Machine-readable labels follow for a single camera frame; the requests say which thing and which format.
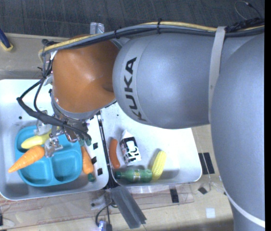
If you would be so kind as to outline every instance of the white strap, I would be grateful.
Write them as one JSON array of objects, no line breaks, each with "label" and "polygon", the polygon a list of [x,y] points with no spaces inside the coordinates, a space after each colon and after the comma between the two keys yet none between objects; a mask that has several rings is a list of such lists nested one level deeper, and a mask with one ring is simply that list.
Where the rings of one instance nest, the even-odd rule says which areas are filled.
[{"label": "white strap", "polygon": [[251,215],[250,213],[246,212],[243,208],[241,208],[238,204],[236,204],[236,202],[229,196],[229,194],[226,190],[225,190],[225,193],[226,193],[226,196],[228,197],[228,200],[236,208],[236,210],[239,211],[239,213],[241,215],[243,215],[245,218],[247,218],[251,222],[254,222],[257,225],[259,225],[263,228],[266,228],[266,221],[263,221],[255,216]]},{"label": "white strap", "polygon": [[225,38],[225,26],[219,26],[216,31],[214,38],[211,59],[210,59],[210,72],[209,72],[209,90],[208,90],[208,119],[210,122],[210,113],[212,105],[212,97],[214,88],[216,86],[219,72],[220,72],[220,63],[221,63],[221,53],[223,48],[223,42]]}]

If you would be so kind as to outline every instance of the gray floor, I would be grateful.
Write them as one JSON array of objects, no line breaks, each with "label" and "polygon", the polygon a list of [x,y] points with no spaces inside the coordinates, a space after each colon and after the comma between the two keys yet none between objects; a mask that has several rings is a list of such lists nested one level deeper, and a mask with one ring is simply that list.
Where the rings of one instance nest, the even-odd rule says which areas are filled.
[{"label": "gray floor", "polygon": [[72,37],[89,32],[91,22],[106,31],[162,20],[230,26],[265,17],[265,0],[0,0],[0,28],[9,33]]}]

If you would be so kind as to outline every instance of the bottle cap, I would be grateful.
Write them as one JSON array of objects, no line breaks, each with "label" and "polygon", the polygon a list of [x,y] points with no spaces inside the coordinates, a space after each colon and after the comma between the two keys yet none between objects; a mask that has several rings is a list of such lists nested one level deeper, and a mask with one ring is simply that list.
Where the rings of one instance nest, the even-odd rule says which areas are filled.
[{"label": "bottle cap", "polygon": [[120,173],[120,171],[116,171],[115,172],[115,174],[114,174],[114,177],[116,178],[116,179],[120,179],[121,178],[121,173]]}]

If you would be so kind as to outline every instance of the blue plate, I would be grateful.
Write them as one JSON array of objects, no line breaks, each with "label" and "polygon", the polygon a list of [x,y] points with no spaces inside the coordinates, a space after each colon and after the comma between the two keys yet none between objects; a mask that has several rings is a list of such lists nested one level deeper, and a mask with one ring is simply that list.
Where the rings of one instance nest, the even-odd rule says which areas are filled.
[{"label": "blue plate", "polygon": [[[21,148],[26,139],[34,136],[36,126],[23,128],[15,140],[15,159],[18,160],[27,150]],[[18,170],[21,179],[31,186],[44,187],[71,182],[82,171],[82,153],[79,142],[70,143],[66,136],[60,135],[59,142],[63,149],[52,157],[42,157],[35,163]]]}]

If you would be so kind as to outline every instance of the toy bottle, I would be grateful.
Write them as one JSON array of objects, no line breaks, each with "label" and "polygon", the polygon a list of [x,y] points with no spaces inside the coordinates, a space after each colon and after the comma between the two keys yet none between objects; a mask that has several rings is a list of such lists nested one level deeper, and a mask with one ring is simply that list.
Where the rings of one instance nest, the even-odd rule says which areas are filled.
[{"label": "toy bottle", "polygon": [[128,182],[150,182],[152,172],[150,169],[128,169],[126,171],[116,171],[114,174],[116,179],[125,179]]}]

